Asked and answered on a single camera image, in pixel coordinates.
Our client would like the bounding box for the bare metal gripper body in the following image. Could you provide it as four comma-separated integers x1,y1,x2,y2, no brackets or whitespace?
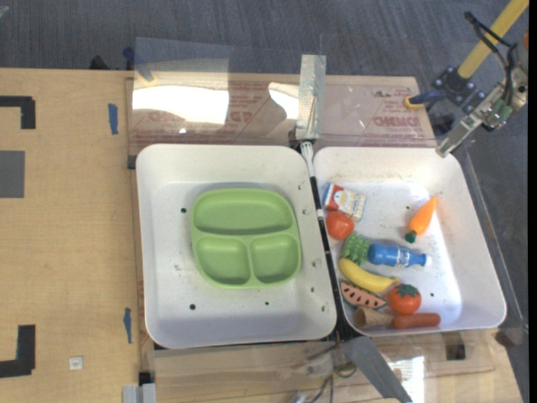
469,67,529,132

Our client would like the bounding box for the orange toy carrot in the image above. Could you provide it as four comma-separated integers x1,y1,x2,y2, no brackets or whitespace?
404,196,439,244

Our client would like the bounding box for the white orange blue carton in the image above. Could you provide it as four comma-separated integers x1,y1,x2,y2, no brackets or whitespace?
321,181,368,222

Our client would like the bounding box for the white plastic tray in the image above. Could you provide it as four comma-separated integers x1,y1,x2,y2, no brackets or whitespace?
134,143,338,350
312,145,508,338

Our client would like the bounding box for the blue bottle white cap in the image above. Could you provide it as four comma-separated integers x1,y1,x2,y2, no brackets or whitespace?
368,242,433,269

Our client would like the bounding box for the red toy tomato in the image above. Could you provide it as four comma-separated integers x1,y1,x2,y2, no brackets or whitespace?
326,211,356,242

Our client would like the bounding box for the green toy broccoli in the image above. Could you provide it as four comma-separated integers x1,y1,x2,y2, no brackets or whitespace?
340,232,371,267

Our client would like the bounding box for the yellow banana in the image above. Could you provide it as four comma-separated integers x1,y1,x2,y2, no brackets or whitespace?
338,257,400,294

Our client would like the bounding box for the orange toy fruit green top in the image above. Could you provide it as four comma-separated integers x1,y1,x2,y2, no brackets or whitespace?
388,283,423,315

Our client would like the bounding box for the toy watermelon slice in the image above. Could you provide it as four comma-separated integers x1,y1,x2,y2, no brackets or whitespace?
338,280,388,311

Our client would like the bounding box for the orange-red toy sausage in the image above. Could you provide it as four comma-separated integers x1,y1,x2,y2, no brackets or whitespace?
392,311,442,330

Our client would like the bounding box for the brown toy ice cream cone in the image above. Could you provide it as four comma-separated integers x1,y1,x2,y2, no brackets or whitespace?
353,306,394,331

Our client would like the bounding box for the green divided plate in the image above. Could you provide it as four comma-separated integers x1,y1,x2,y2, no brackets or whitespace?
190,187,303,289

